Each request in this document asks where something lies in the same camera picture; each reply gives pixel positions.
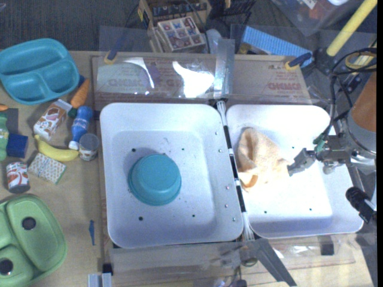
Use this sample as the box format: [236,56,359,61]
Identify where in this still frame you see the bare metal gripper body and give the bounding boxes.
[313,133,360,167]

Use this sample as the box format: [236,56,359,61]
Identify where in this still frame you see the white plastic tray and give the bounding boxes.
[99,102,244,249]
[225,103,365,240]

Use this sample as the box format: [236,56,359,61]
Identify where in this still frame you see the orange cloth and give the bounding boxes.
[236,126,291,193]

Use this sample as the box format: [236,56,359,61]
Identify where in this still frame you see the brown cardboard board red print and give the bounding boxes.
[91,51,357,276]

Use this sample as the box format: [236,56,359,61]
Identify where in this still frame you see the blue bowl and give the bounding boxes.
[127,154,183,207]

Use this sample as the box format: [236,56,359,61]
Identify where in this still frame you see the grey can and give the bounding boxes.
[78,133,100,162]

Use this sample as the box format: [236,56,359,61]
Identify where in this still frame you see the blue bottle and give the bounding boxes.
[68,105,94,151]

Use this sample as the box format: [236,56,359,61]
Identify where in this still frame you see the orange carrot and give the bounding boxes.
[68,77,91,119]

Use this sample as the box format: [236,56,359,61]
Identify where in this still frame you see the yellow banana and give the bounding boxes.
[34,134,80,163]

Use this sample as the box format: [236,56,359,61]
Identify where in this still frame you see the white and brown carton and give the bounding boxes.
[32,98,73,142]

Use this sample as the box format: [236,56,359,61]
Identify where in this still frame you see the green divided plate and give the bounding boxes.
[0,194,68,287]

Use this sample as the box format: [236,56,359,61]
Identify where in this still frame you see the blue divided plate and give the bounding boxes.
[0,38,81,106]

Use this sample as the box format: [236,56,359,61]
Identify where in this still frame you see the red and white can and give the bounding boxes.
[5,161,31,194]

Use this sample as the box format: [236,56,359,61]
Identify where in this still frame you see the blue cube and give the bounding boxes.
[6,133,29,159]

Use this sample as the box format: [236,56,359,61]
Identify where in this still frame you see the black cylinder on white bracket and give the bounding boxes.
[345,186,376,224]

